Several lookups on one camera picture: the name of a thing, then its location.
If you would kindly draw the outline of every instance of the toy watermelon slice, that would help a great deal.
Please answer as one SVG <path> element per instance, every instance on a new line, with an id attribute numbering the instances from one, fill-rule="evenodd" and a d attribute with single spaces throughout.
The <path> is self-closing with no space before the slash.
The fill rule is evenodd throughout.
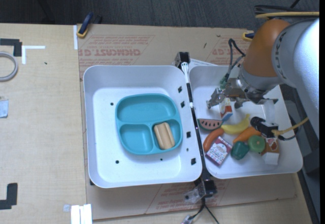
<path id="1" fill-rule="evenodd" d="M 198 124 L 199 127 L 201 127 L 204 130 L 215 130 L 221 127 L 223 121 L 222 120 L 216 120 L 216 119 L 204 119 L 204 118 L 199 118 L 198 119 Z"/>

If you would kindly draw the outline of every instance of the toy hot dog bun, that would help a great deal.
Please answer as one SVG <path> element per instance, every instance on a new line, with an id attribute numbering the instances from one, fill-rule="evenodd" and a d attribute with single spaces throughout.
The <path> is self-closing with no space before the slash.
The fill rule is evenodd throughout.
<path id="1" fill-rule="evenodd" d="M 153 129 L 160 149 L 166 150 L 175 145 L 175 139 L 168 123 L 157 124 Z"/>
<path id="2" fill-rule="evenodd" d="M 213 130 L 212 132 L 210 132 L 210 134 L 208 134 L 208 136 L 205 138 L 205 140 L 203 142 L 203 150 L 205 152 L 209 151 L 213 141 L 215 139 L 217 139 L 218 137 L 222 136 L 223 133 L 224 133 L 224 130 L 222 128 L 218 128 L 218 129 Z"/>

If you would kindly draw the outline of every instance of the toy green pepper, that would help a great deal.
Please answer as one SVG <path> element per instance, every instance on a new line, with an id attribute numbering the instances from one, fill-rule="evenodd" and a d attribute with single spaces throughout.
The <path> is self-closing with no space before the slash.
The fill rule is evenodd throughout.
<path id="1" fill-rule="evenodd" d="M 237 141 L 231 152 L 230 152 L 230 155 L 237 159 L 237 160 L 240 160 L 242 159 L 249 151 L 249 146 L 247 144 L 245 144 L 244 142 L 242 141 Z"/>

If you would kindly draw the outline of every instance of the toy food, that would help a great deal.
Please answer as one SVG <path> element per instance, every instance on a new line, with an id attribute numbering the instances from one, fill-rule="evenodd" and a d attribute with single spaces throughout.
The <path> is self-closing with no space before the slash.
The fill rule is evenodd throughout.
<path id="1" fill-rule="evenodd" d="M 204 119 L 200 118 L 198 119 L 199 127 L 201 127 L 204 130 L 215 130 L 222 125 L 222 120 L 216 120 L 216 119 Z"/>
<path id="2" fill-rule="evenodd" d="M 219 104 L 219 109 L 222 121 L 227 121 L 233 115 L 230 98 L 224 98 L 224 100 Z"/>
<path id="3" fill-rule="evenodd" d="M 238 141 L 233 145 L 230 155 L 233 158 L 240 160 L 248 153 L 248 151 L 249 146 L 242 141 Z"/>
<path id="4" fill-rule="evenodd" d="M 164 122 L 154 126 L 159 147 L 162 150 L 172 148 L 175 145 L 175 139 L 168 123 Z"/>
<path id="5" fill-rule="evenodd" d="M 246 114 L 245 118 L 238 124 L 222 124 L 221 128 L 226 134 L 235 135 L 243 132 L 249 127 L 249 114 Z"/>
<path id="6" fill-rule="evenodd" d="M 277 165 L 280 155 L 279 142 L 277 138 L 266 138 L 265 149 L 261 156 L 267 165 Z"/>
<path id="7" fill-rule="evenodd" d="M 213 144 L 211 145 L 209 151 L 205 154 L 205 156 L 215 165 L 220 166 L 231 151 L 231 149 L 231 144 L 229 144 L 222 137 L 217 137 L 217 139 L 214 140 Z"/>
<path id="8" fill-rule="evenodd" d="M 262 136 L 251 136 L 248 139 L 249 150 L 256 153 L 261 153 L 265 148 L 265 138 Z"/>
<path id="9" fill-rule="evenodd" d="M 209 151 L 213 141 L 218 138 L 219 136 L 222 136 L 224 133 L 224 130 L 222 128 L 218 128 L 213 130 L 208 136 L 205 138 L 203 143 L 203 150 L 205 152 Z"/>
<path id="10" fill-rule="evenodd" d="M 234 140 L 233 143 L 235 144 L 237 141 L 246 142 L 251 136 L 261 136 L 261 132 L 256 130 L 254 127 L 249 126 L 243 132 L 241 132 Z"/>

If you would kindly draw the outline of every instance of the wooden table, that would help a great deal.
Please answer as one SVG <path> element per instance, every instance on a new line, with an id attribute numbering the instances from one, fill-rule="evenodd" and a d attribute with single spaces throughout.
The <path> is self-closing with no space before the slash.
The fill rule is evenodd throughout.
<path id="1" fill-rule="evenodd" d="M 73 26 L 0 24 L 0 38 L 20 39 L 26 64 L 0 82 L 0 100 L 9 100 L 0 119 L 0 200 L 9 183 L 18 184 L 17 205 L 0 210 L 0 222 L 70 223 L 64 205 L 86 204 L 85 164 L 78 51 Z M 0 73 L 7 66 L 0 58 Z M 296 197 L 211 208 L 220 224 L 311 223 L 297 174 Z M 187 212 L 102 220 L 99 223 L 181 223 Z M 204 210 L 195 223 L 213 223 Z"/>

